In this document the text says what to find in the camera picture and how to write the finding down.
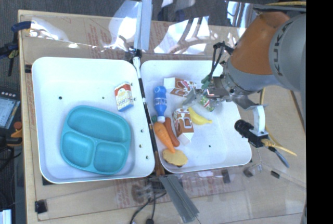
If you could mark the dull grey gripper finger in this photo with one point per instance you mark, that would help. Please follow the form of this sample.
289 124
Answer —
191 98

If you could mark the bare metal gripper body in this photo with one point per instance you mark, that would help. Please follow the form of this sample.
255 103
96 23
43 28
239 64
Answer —
221 89

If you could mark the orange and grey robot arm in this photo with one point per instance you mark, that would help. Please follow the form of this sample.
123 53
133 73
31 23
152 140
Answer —
260 46

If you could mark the brown and white carton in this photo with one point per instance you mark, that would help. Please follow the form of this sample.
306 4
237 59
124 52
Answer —
184 124
180 86

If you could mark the green and white carton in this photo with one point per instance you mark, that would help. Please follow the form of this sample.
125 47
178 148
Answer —
207 105

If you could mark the yellow banana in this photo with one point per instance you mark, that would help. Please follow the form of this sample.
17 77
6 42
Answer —
199 118

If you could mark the blue plastic bottle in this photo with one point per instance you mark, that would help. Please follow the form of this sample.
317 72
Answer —
159 99

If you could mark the red sausage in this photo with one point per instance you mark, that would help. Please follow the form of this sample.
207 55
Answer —
172 132

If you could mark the orange carrot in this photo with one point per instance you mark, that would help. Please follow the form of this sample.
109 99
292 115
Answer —
163 134

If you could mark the thin black and white rod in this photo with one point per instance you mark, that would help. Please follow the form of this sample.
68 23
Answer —
142 90

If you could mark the white plastic tray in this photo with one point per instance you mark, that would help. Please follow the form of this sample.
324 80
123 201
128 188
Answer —
223 139
86 77

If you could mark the yellow biscuit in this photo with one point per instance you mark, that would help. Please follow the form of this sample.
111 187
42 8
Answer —
175 157

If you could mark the red and yellow carton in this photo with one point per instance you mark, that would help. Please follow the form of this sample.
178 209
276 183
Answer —
124 97

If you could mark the blue divided plate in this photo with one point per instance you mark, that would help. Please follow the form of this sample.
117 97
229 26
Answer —
96 137

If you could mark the brown cardboard board red print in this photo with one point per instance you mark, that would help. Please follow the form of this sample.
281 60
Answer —
78 46

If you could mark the black cylinder on white bracket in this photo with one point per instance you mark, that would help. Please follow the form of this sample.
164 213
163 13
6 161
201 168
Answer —
249 132

